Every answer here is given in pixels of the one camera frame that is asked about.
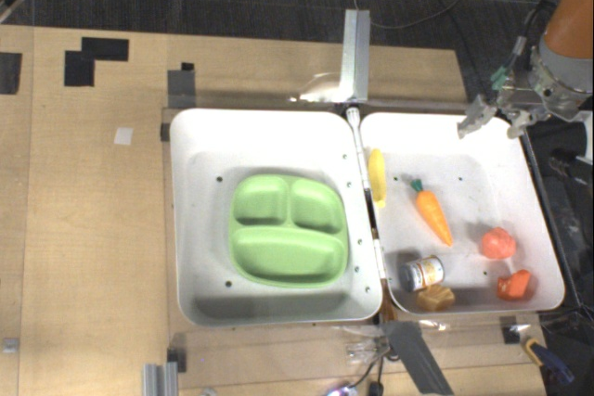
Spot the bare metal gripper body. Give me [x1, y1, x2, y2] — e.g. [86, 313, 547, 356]
[496, 57, 594, 122]

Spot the orange carrot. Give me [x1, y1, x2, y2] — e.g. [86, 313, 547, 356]
[409, 177, 455, 249]

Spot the tan toy biscuit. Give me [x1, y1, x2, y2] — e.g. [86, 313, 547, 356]
[415, 284, 457, 313]

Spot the yellow banana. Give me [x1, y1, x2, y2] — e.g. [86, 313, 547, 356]
[367, 147, 388, 210]

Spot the white plastic tray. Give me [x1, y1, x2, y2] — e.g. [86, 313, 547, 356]
[169, 108, 384, 328]
[359, 111, 566, 316]

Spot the green divided plate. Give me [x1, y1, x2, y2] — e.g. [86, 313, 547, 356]
[227, 173, 351, 290]

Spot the orange toy food piece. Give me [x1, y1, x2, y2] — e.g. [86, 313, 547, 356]
[497, 269, 532, 302]

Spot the small white and orange can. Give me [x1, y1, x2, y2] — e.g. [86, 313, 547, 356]
[399, 255, 446, 294]

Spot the black cylinder on white bracket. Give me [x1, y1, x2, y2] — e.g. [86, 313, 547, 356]
[549, 109, 594, 186]

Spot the pink-orange lumpy toy food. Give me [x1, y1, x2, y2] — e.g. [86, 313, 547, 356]
[479, 226, 518, 261]

